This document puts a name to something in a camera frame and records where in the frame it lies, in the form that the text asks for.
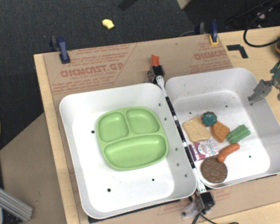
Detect green beans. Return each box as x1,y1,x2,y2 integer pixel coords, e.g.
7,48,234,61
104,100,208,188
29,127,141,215
225,123,253,145

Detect orange waffle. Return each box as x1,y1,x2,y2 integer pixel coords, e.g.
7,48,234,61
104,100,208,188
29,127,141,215
209,119,232,145

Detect dark green doughnut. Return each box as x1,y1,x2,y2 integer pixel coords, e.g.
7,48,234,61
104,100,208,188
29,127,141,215
200,109,219,128

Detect white plastic tray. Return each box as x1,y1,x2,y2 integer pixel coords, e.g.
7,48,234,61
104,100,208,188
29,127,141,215
57,77,201,223
163,61,280,195

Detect orange sausage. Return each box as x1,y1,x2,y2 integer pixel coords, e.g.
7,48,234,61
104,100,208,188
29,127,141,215
215,142,242,164

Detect beige bread slice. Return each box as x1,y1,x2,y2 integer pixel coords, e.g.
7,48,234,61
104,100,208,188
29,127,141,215
182,115,212,145

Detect pink and white carton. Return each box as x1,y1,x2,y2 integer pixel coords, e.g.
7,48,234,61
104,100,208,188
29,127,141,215
187,138,220,163

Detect thin black and white rod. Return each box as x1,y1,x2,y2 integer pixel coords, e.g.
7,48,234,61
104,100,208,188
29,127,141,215
155,71,208,197

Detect brown round biscuit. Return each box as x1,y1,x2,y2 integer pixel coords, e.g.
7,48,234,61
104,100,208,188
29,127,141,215
199,155,230,186

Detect orange plastic piece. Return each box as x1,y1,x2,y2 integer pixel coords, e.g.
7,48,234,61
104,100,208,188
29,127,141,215
149,53,162,68

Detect green divided plate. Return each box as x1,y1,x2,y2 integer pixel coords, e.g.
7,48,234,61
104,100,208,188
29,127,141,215
93,102,172,175

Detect brown cardboard board, red print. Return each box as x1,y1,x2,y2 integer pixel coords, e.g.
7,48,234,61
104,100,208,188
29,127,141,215
42,20,280,224

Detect yellow toy food piece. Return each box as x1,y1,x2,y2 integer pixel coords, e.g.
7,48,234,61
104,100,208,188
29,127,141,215
101,18,116,31

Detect black block with thin wires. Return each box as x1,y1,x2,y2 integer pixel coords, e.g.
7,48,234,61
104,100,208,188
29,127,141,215
193,190,218,215
145,64,166,84

